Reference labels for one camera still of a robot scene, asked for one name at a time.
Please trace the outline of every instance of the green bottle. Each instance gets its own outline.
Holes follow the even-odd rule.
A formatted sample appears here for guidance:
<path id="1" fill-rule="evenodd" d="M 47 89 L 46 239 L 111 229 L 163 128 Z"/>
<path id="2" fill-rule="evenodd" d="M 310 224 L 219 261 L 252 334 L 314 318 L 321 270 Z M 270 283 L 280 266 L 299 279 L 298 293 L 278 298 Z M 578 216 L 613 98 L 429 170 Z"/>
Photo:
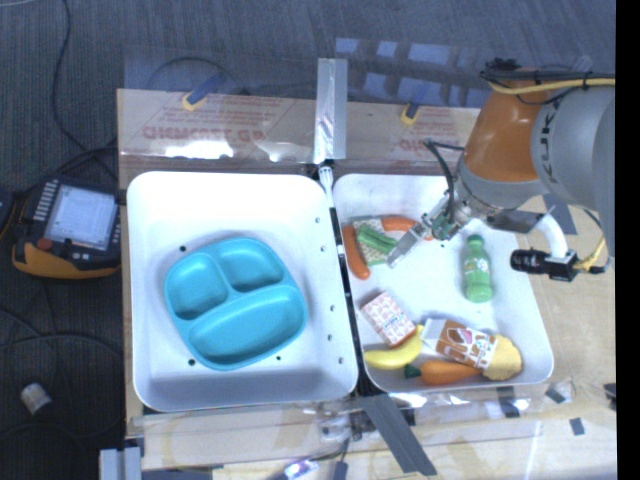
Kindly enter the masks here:
<path id="1" fill-rule="evenodd" d="M 480 235 L 467 238 L 467 255 L 464 260 L 465 294 L 471 302 L 487 302 L 493 297 L 489 256 L 484 250 Z"/>

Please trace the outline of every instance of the yellow banana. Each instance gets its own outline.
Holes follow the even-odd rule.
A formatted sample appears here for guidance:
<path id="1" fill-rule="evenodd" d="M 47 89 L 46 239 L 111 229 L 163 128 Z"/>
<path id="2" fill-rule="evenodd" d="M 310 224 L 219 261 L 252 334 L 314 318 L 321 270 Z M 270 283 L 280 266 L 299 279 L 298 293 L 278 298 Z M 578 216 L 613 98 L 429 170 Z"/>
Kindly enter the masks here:
<path id="1" fill-rule="evenodd" d="M 395 348 L 367 350 L 364 353 L 365 362 L 379 370 L 397 370 L 405 367 L 422 351 L 422 340 L 420 339 L 422 329 L 422 325 L 417 325 L 413 335 Z"/>

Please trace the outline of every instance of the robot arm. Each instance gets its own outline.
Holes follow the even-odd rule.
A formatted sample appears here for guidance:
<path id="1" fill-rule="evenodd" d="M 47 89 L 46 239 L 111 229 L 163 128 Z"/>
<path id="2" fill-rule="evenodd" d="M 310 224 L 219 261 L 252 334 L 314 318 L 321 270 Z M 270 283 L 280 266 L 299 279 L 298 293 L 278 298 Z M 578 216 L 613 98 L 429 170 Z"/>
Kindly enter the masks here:
<path id="1" fill-rule="evenodd" d="M 571 280 L 577 257 L 550 215 L 518 208 L 552 193 L 597 212 L 615 259 L 614 79 L 569 72 L 510 70 L 478 115 L 449 190 L 422 220 L 434 238 L 449 240 L 471 219 L 548 238 L 550 253 L 515 251 L 512 266 Z"/>

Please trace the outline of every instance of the blue plate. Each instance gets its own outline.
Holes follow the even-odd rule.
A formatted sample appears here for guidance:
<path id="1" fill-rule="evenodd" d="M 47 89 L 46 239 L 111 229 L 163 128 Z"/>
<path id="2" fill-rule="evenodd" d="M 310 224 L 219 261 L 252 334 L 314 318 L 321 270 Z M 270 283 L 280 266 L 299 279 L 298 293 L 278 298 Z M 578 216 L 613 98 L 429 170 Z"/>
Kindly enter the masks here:
<path id="1" fill-rule="evenodd" d="M 234 370 L 282 349 L 303 331 L 307 305 L 265 243 L 231 238 L 177 261 L 164 296 L 182 339 L 202 364 Z"/>

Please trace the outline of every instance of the white plastic tray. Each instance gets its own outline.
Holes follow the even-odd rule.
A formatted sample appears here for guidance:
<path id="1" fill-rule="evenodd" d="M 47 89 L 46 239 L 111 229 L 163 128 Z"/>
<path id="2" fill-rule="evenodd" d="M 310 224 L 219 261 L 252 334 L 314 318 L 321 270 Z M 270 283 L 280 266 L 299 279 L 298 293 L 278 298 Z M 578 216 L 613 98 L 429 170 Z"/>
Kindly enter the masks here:
<path id="1" fill-rule="evenodd" d="M 368 216 L 402 215 L 419 220 L 422 213 L 438 203 L 446 188 L 443 177 L 349 174 L 336 181 L 333 196 L 344 226 Z M 494 288 L 493 299 L 481 304 L 464 297 L 461 268 L 466 238 L 476 232 L 485 238 Z M 546 380 L 553 370 L 553 353 L 529 278 L 509 265 L 511 252 L 517 248 L 512 233 L 494 231 L 474 220 L 448 242 L 423 241 L 393 269 L 376 265 L 371 267 L 366 281 L 351 272 L 349 278 L 363 350 L 382 348 L 383 342 L 360 308 L 387 291 L 414 323 L 423 323 L 427 317 L 447 317 L 476 330 L 509 337 L 522 354 L 522 372 L 504 382 L 476 376 L 455 385 L 429 388 L 419 378 L 406 379 L 402 369 L 367 367 L 371 380 L 391 393 L 536 384 Z M 424 346 L 414 365 L 419 366 L 433 355 Z"/>
<path id="2" fill-rule="evenodd" d="M 337 400 L 357 364 L 328 204 L 303 176 L 148 172 L 127 192 L 133 382 L 162 411 Z M 308 306 L 302 334 L 277 354 L 233 371 L 193 361 L 163 297 L 185 252 L 246 236 L 269 245 Z"/>

